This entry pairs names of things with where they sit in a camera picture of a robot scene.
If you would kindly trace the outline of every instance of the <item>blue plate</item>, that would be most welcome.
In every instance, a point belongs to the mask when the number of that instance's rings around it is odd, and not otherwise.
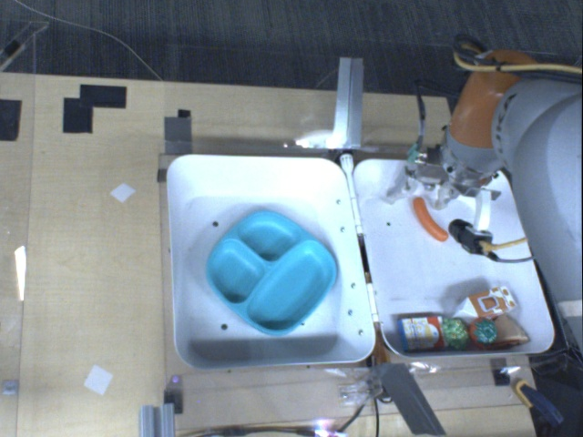
[[[270,335],[285,335],[312,314],[336,274],[334,257],[320,241],[267,210],[231,228],[207,261],[207,279],[215,293]]]

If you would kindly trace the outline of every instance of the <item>white square marker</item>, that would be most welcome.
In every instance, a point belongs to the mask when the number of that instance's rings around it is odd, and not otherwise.
[[[95,365],[91,368],[91,372],[85,380],[85,386],[91,391],[103,395],[107,387],[109,387],[112,378],[113,374],[111,372],[107,372],[105,369]]]
[[[110,194],[115,199],[117,199],[119,202],[126,202],[126,200],[128,200],[128,198],[132,194],[134,194],[135,192],[136,192],[136,190],[133,189],[130,185],[127,185],[126,183],[122,183],[117,188],[115,188],[113,191],[111,191]]]

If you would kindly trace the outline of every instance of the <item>wooden table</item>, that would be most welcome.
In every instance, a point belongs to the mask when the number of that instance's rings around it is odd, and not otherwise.
[[[127,107],[95,108],[93,134],[64,134],[63,99],[79,97],[81,84],[126,86]],[[302,134],[332,128],[335,94],[0,74],[0,98],[23,101],[18,141],[0,142],[0,202],[10,203],[2,214],[10,224],[3,222],[2,229],[14,233],[0,240],[0,381],[20,380],[17,395],[0,396],[0,433],[138,435],[140,406],[160,405],[167,381],[157,182],[164,117],[190,110],[195,141],[236,145],[260,138],[293,144]],[[449,112],[443,99],[426,103],[430,144],[440,140]],[[364,144],[411,144],[416,123],[413,97],[365,94]],[[123,183],[136,190],[124,203],[110,196]],[[15,295],[11,256],[21,244],[28,261],[24,304]],[[84,386],[94,365],[113,374],[103,395]],[[489,371],[485,375],[481,368],[419,377],[448,435],[534,435],[527,409],[508,387],[495,387]],[[288,372],[268,373],[285,378]],[[528,368],[519,373],[532,382]],[[204,416],[201,427],[229,424],[240,415],[266,415],[265,400],[254,387],[217,388],[217,383],[242,382],[228,382],[226,371],[212,374],[215,382],[206,372],[189,376],[201,397],[218,404],[194,416]],[[295,389],[278,390],[285,393],[287,406],[294,406]],[[227,407],[237,403],[239,410]],[[301,410],[305,403],[295,405]],[[328,407],[337,409],[335,417],[353,411],[337,401]],[[372,407],[365,409],[351,435],[373,433],[371,413]],[[394,405],[383,405],[381,413],[382,435],[410,435]],[[300,412],[291,415],[295,421],[313,419]],[[177,418],[180,429],[188,428],[187,421]]]

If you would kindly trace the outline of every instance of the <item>dark background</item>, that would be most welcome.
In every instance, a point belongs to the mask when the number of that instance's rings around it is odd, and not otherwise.
[[[21,1],[122,39],[169,81],[335,89],[338,58],[355,56],[367,92],[412,93],[416,79],[457,91],[465,81],[452,63],[458,33],[565,64],[580,63],[582,45],[583,0]],[[0,0],[0,46],[27,21],[44,20]],[[154,79],[111,38],[54,21],[8,71]],[[566,421],[547,432],[535,415],[537,433],[583,435],[583,373],[559,357],[536,366],[536,377]]]

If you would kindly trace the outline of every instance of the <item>orange stick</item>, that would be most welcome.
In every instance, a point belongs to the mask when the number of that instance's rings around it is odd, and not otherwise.
[[[423,225],[423,228],[427,233],[429,233],[432,237],[437,239],[438,241],[445,241],[449,238],[449,234],[447,231],[442,229],[435,220],[429,215],[429,210],[427,210],[427,206],[423,198],[415,198],[413,199],[413,209],[415,211],[415,215]]]

